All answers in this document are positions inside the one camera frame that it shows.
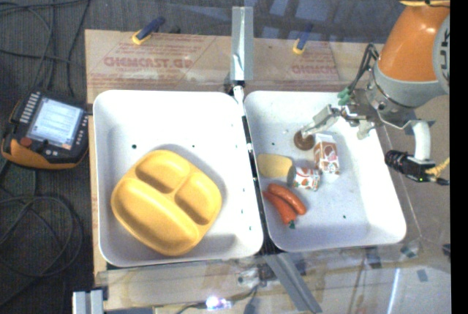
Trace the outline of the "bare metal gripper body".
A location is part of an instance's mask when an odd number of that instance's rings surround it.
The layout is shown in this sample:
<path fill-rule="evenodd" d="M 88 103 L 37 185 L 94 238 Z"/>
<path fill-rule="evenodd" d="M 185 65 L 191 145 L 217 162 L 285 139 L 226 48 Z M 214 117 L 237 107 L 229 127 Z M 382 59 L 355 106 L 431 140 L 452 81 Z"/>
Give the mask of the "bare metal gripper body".
<path fill-rule="evenodd" d="M 341 92 L 341 115 L 354 124 L 364 122 L 380 126 L 383 124 L 404 129 L 415 120 L 412 108 L 405 107 L 388 99 L 379 89 L 346 88 Z"/>

